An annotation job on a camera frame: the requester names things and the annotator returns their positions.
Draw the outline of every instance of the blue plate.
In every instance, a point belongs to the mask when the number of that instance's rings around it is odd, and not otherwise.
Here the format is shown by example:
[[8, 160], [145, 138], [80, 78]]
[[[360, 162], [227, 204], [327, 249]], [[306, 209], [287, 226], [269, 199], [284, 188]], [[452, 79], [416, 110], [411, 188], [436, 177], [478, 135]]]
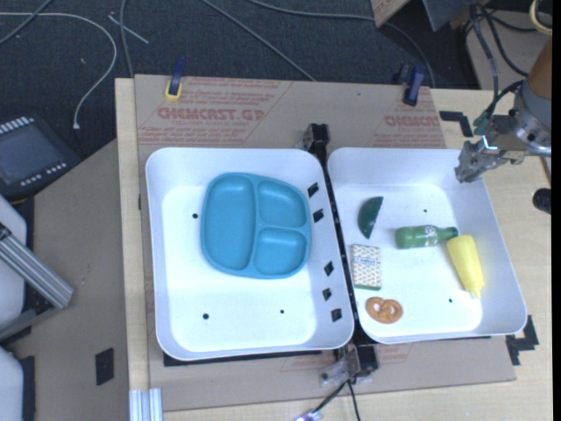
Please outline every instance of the blue plate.
[[227, 173], [207, 188], [201, 246], [214, 268], [261, 279], [289, 277], [305, 265], [309, 209], [299, 189], [247, 173]]

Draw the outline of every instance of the yellow mustard bottle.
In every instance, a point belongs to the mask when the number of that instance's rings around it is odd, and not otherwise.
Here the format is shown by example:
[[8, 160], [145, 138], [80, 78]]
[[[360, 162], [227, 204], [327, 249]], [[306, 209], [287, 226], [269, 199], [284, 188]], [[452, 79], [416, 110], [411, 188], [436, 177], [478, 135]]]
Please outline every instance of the yellow mustard bottle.
[[473, 236], [464, 234], [454, 237], [446, 242], [446, 247], [464, 289], [481, 298], [485, 282]]

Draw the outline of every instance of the black cable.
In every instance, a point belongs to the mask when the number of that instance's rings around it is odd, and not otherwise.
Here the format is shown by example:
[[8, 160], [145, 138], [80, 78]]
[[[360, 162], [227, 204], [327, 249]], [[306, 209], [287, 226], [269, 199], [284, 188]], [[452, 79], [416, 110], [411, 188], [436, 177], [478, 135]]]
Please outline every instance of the black cable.
[[520, 70], [508, 57], [507, 52], [505, 52], [504, 47], [502, 46], [501, 36], [499, 36], [499, 32], [497, 32], [497, 27], [494, 25], [493, 18], [491, 18], [489, 12], [482, 4], [475, 4], [477, 7], [481, 9], [483, 16], [485, 17], [487, 23], [489, 24], [489, 28], [491, 29], [491, 33], [493, 34], [495, 44], [499, 48], [499, 52], [501, 53], [502, 59], [508, 64], [510, 68], [512, 68], [518, 75], [528, 76], [527, 72]]
[[360, 421], [359, 405], [357, 404], [357, 397], [355, 397], [355, 395], [354, 395], [354, 389], [352, 389], [351, 381], [347, 381], [347, 383], [349, 384], [349, 391], [351, 391], [352, 405], [354, 407], [354, 414], [357, 417], [357, 421]]
[[493, 74], [493, 100], [494, 100], [499, 95], [499, 76], [498, 76], [499, 72], [497, 70], [497, 65], [494, 61], [493, 53], [491, 52], [491, 49], [489, 48], [489, 45], [487, 44], [485, 37], [481, 32], [481, 27], [479, 26], [480, 19], [478, 18], [477, 7], [474, 4], [470, 5], [470, 19], [472, 21], [473, 30], [475, 31], [479, 44], [483, 49], [483, 53], [489, 60], [489, 65], [491, 67], [491, 72]]
[[352, 379], [348, 379], [347, 381], [344, 381], [341, 385], [339, 385], [332, 393], [330, 393], [325, 399], [323, 399], [317, 407], [315, 407], [312, 410], [312, 413], [316, 413], [320, 411], [323, 407], [325, 407], [328, 403], [330, 403], [335, 398], [335, 396], [337, 396], [341, 392], [341, 390], [344, 388], [345, 385], [348, 385], [349, 390], [351, 391], [354, 413], [357, 417], [357, 421], [360, 421], [359, 406], [357, 404], [357, 398], [355, 397], [354, 390], [352, 389], [351, 380]]
[[469, 24], [469, 22], [462, 24], [458, 30], [454, 32], [454, 46], [458, 51], [458, 65], [460, 66], [465, 81], [469, 83], [472, 89], [479, 89], [477, 75], [467, 48], [466, 30]]
[[536, 32], [537, 29], [536, 28], [528, 28], [528, 27], [524, 27], [524, 26], [516, 26], [516, 25], [512, 25], [509, 22], [503, 20], [502, 18], [498, 18], [497, 16], [495, 16], [494, 14], [490, 14], [491, 18], [499, 25], [502, 25], [510, 30], [514, 30], [516, 32]]
[[522, 86], [522, 83], [524, 82], [524, 80], [520, 80], [517, 82], [513, 82], [512, 84], [508, 85], [505, 89], [503, 89], [501, 91], [501, 93], [491, 102], [491, 104], [489, 104], [489, 106], [487, 106], [486, 109], [486, 113], [488, 114], [489, 117], [491, 117], [494, 113], [494, 109], [497, 106], [497, 103], [508, 93], [508, 92], [515, 92], [520, 86]]

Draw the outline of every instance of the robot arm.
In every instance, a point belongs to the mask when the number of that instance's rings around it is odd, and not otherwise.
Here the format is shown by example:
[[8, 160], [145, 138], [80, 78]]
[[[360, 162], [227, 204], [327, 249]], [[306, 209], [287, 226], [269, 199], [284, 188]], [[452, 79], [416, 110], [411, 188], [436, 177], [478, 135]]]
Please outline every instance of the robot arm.
[[472, 182], [507, 162], [520, 164], [527, 155], [551, 157], [552, 44], [550, 38], [516, 90], [508, 115], [492, 116], [476, 129], [479, 142], [464, 143], [455, 169], [460, 182]]

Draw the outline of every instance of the metal bracket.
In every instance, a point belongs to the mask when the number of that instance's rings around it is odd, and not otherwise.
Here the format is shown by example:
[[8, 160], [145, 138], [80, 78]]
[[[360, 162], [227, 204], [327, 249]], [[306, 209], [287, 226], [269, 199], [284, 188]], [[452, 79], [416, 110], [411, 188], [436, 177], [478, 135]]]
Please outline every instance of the metal bracket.
[[336, 387], [352, 379], [360, 372], [358, 350], [353, 348], [338, 361], [319, 370], [319, 381], [322, 387]]
[[70, 303], [74, 293], [72, 287], [41, 263], [35, 254], [16, 239], [2, 223], [0, 223], [0, 260], [23, 277], [48, 302], [46, 310], [36, 311], [31, 308], [12, 320], [0, 330], [0, 341], [20, 332], [55, 310], [66, 308]]
[[132, 389], [129, 392], [129, 411], [130, 421], [163, 421], [161, 389]]
[[335, 194], [333, 192], [333, 187], [331, 184], [331, 178], [329, 175], [329, 170], [327, 167], [327, 144], [330, 141], [330, 134], [329, 134], [329, 127], [325, 124], [310, 124], [304, 133], [304, 137], [302, 139], [302, 147], [310, 154], [314, 154], [315, 157], [319, 160], [322, 169], [323, 169], [323, 177], [325, 178], [325, 187], [327, 189], [328, 197], [330, 199], [330, 206], [331, 212], [333, 214], [333, 220], [335, 222], [335, 232], [337, 235], [337, 242], [339, 246], [339, 254], [341, 256], [341, 261], [343, 263], [343, 271], [345, 280], [347, 282], [347, 288], [349, 290], [349, 300], [351, 302], [351, 308], [354, 316], [354, 333], [352, 334], [352, 344], [355, 346], [353, 349], [351, 357], [345, 358], [346, 355], [351, 354], [345, 352], [342, 354], [341, 357], [343, 360], [340, 366], [346, 364], [348, 369], [349, 367], [348, 360], [352, 360], [353, 357], [356, 355], [357, 360], [359, 362], [358, 370], [355, 372], [355, 375], [366, 376], [371, 374], [378, 368], [378, 362], [376, 360], [376, 354], [373, 348], [373, 340], [369, 339], [365, 334], [360, 326], [359, 322], [359, 311], [357, 309], [356, 298], [354, 295], [354, 288], [352, 284], [352, 275], [349, 269], [349, 262], [347, 260], [346, 254], [346, 247], [344, 244], [343, 238], [343, 230], [341, 228], [341, 222], [339, 220], [339, 215], [337, 211], [337, 204], [335, 201]]

